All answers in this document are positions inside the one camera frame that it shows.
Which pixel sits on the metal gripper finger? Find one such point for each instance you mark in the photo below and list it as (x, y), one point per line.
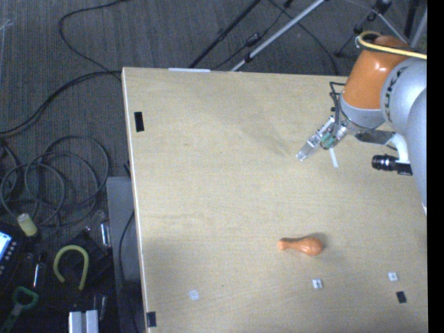
(306, 151)

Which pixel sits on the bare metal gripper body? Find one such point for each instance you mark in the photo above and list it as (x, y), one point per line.
(333, 132)

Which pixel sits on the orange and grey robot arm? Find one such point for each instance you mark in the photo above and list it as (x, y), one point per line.
(399, 92)

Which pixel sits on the pale wood board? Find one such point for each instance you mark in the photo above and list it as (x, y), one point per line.
(243, 186)

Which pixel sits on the orange toy chicken drumstick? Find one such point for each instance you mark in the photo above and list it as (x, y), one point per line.
(305, 245)

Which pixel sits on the black cylinder on white bracket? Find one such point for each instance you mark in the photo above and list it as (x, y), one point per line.
(388, 162)

